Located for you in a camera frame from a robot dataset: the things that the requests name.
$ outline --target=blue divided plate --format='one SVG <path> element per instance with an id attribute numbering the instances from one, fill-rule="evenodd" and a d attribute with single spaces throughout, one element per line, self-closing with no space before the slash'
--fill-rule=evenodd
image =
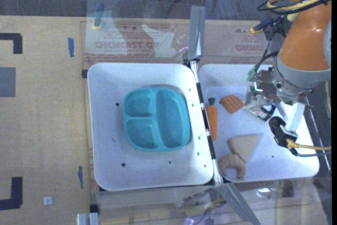
<path id="1" fill-rule="evenodd" d="M 186 102 L 171 89 L 151 87 L 129 92 L 123 102 L 123 120 L 128 141 L 140 150 L 177 150 L 191 137 Z"/>

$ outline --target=orange carrot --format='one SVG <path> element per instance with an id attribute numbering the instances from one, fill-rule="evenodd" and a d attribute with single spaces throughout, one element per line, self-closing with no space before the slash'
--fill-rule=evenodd
<path id="1" fill-rule="evenodd" d="M 217 108 L 214 106 L 215 98 L 209 98 L 209 106 L 206 108 L 207 119 L 209 121 L 210 130 L 213 140 L 216 140 L 217 134 Z"/>

